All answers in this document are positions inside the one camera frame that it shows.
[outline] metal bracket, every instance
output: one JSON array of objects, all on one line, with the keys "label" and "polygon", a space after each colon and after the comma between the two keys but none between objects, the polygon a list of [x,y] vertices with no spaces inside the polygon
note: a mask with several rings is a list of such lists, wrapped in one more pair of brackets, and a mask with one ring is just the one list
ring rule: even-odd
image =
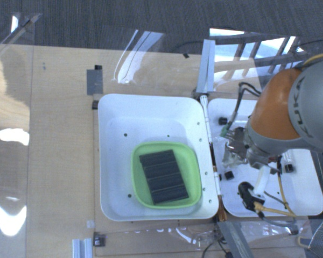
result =
[{"label": "metal bracket", "polygon": [[95,65],[94,70],[87,70],[87,95],[103,93],[103,70],[102,66]]},{"label": "metal bracket", "polygon": [[73,258],[92,258],[92,239],[74,239],[72,241]]},{"label": "metal bracket", "polygon": [[239,223],[223,221],[218,222],[218,225],[234,258],[254,258]]},{"label": "metal bracket", "polygon": [[214,84],[214,56],[215,40],[203,41],[200,71],[196,93],[208,93],[213,91]]}]

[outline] cable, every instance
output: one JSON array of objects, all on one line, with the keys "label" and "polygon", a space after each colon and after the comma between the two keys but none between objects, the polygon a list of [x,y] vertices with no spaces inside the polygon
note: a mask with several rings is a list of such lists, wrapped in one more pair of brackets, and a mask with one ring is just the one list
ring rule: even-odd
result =
[{"label": "cable", "polygon": [[[201,258],[205,258],[206,252],[209,250],[209,248],[215,243],[216,241],[210,243],[202,252]],[[219,246],[221,247],[222,251],[225,252],[225,257],[227,257],[227,255],[229,255],[231,252],[227,251],[226,249],[224,249],[224,247],[221,244],[221,240],[217,241],[219,243]]]},{"label": "cable", "polygon": [[271,194],[269,194],[268,192],[264,192],[268,197],[270,197],[270,198],[272,198],[272,199],[274,199],[274,200],[276,200],[276,201],[278,201],[279,203],[281,203],[281,204],[283,204],[283,205],[285,205],[285,203],[282,201],[282,200],[280,200],[279,198],[277,198],[277,197],[275,197],[275,196],[273,196],[273,195],[271,195]]},{"label": "cable", "polygon": [[188,44],[193,44],[193,43],[202,43],[203,44],[203,40],[193,40],[193,41],[187,41],[187,42],[183,42],[177,46],[175,46],[175,48],[173,48],[170,53],[173,53],[174,51],[176,51],[178,48],[184,46],[184,45],[188,45]]},{"label": "cable", "polygon": [[258,91],[258,90],[255,88],[255,86],[253,86],[252,84],[250,84],[250,83],[248,83],[248,82],[244,82],[244,81],[242,81],[242,82],[240,82],[238,85],[239,85],[239,86],[241,86],[241,85],[247,85],[247,86],[251,87],[251,88],[252,88],[256,93],[258,93],[259,95],[261,94],[261,92],[260,92],[260,91]]},{"label": "cable", "polygon": [[215,242],[210,243],[210,244],[205,248],[205,250],[202,252],[201,258],[205,258],[206,252],[208,251],[208,249],[209,249],[209,248],[210,248],[214,243],[215,243]]},{"label": "cable", "polygon": [[268,207],[263,206],[259,202],[254,202],[254,206],[255,206],[254,207],[255,211],[273,212],[273,213],[277,213],[277,214],[281,214],[281,215],[285,215],[285,216],[296,217],[296,215],[293,212],[286,212],[286,211],[282,211],[282,210],[278,210],[278,209],[270,209]]},{"label": "cable", "polygon": [[281,194],[282,200],[284,201],[284,205],[285,205],[285,207],[287,208],[287,210],[288,210],[291,214],[293,214],[293,215],[294,215],[293,217],[295,217],[295,216],[296,216],[296,215],[295,215],[295,213],[291,210],[291,208],[290,208],[290,206],[289,206],[288,202],[286,201],[285,193],[284,193],[284,188],[283,188],[283,186],[282,186],[282,182],[281,182],[281,174],[280,174],[280,172],[278,172],[278,182],[279,182],[279,187],[280,187],[280,194]]},{"label": "cable", "polygon": [[[251,87],[254,91],[248,89],[248,88],[243,88],[242,89],[242,85],[247,85],[249,87]],[[227,132],[229,131],[229,129],[231,128],[231,125],[233,124],[233,122],[235,121],[236,119],[236,116],[237,116],[237,113],[238,113],[238,109],[239,109],[239,106],[241,105],[241,101],[242,101],[242,98],[243,98],[243,95],[244,95],[244,92],[247,91],[249,93],[251,93],[252,95],[256,96],[256,97],[259,97],[259,95],[261,94],[260,91],[258,91],[253,85],[251,85],[250,83],[247,83],[247,82],[240,82],[239,83],[239,88],[238,88],[238,98],[237,98],[237,103],[236,103],[236,107],[235,107],[235,110],[233,111],[232,115],[231,115],[231,118],[230,118],[230,121],[222,128],[221,130],[221,133],[220,133],[220,136],[221,137],[225,137]]]},{"label": "cable", "polygon": [[312,40],[312,41],[309,41],[309,42],[297,44],[297,45],[292,46],[291,48],[296,47],[296,46],[301,47],[301,46],[305,46],[305,45],[320,42],[320,41],[323,41],[323,39],[317,39],[317,40]]},{"label": "cable", "polygon": [[223,245],[227,244],[227,241],[225,240],[224,236],[221,237],[221,239],[219,240]]},{"label": "cable", "polygon": [[278,223],[272,220],[267,219],[266,217],[261,218],[262,220],[266,221],[268,224],[275,225],[275,226],[280,226],[280,227],[289,227],[290,225],[293,225],[296,220],[293,218],[293,221],[287,221],[286,223]]},{"label": "cable", "polygon": [[222,244],[221,244],[220,240],[218,240],[218,243],[219,243],[219,245],[220,245],[221,249],[225,252],[225,254],[227,254],[227,251],[226,251],[226,250],[224,249],[224,247],[222,246]]},{"label": "cable", "polygon": [[306,60],[304,62],[303,66],[305,66],[305,65],[309,64],[311,61],[316,60],[316,59],[319,59],[319,58],[323,58],[323,53],[322,54],[315,55],[315,56],[309,58],[308,60]]}]

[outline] black knob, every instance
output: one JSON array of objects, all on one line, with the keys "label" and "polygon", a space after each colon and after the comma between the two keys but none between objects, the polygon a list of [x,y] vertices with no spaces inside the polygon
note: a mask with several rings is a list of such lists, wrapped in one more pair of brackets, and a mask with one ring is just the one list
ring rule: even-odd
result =
[{"label": "black knob", "polygon": [[235,176],[233,175],[232,171],[225,172],[225,178],[229,181],[232,180]]},{"label": "black knob", "polygon": [[219,125],[226,125],[227,124],[227,118],[220,117],[219,118]]},{"label": "black knob", "polygon": [[286,164],[285,165],[285,171],[286,171],[286,173],[292,173],[294,171],[293,165],[292,164]]}]

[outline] black clamp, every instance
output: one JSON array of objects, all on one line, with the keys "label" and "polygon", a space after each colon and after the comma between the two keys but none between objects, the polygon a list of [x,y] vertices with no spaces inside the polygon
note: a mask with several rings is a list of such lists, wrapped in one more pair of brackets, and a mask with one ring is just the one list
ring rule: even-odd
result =
[{"label": "black clamp", "polygon": [[100,234],[99,232],[93,233],[93,246],[94,247],[105,247],[106,246],[106,235]]},{"label": "black clamp", "polygon": [[99,101],[92,102],[92,110],[98,110],[98,103],[99,103]]},{"label": "black clamp", "polygon": [[248,182],[242,182],[238,186],[239,195],[243,199],[243,205],[246,209],[255,212],[254,202],[264,204],[264,199],[260,198],[260,195],[256,196],[253,193],[254,187]]}]

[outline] clear acrylic barrier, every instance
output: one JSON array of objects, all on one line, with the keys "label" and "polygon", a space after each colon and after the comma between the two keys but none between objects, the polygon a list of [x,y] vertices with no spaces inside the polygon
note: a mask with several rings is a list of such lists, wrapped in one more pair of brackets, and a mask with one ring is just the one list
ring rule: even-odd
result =
[{"label": "clear acrylic barrier", "polygon": [[11,18],[0,44],[0,257],[25,257],[33,24],[39,15]]},{"label": "clear acrylic barrier", "polygon": [[[72,239],[92,237],[94,231],[107,236],[106,247],[94,250],[97,256],[202,252],[220,236],[211,220],[118,224],[105,219],[98,196],[96,111],[93,97],[86,95],[86,71],[103,66],[103,93],[95,100],[109,93],[193,97],[203,41],[107,26],[104,50],[33,47],[30,29],[16,42],[20,45],[0,55],[0,113],[5,116],[0,131],[25,135],[18,141],[0,133],[0,215],[16,223],[0,226],[0,257],[70,257]],[[261,89],[280,69],[323,52],[322,40],[280,35],[220,30],[209,31],[208,39],[217,44],[210,99],[235,98],[240,81]],[[298,219],[299,233],[290,236],[287,228],[261,221],[229,220],[241,222],[256,257],[265,257],[257,251],[263,248],[297,249],[298,257],[305,257],[298,238],[311,238],[317,229],[311,228],[313,220]],[[282,255],[294,257],[294,252]]]}]

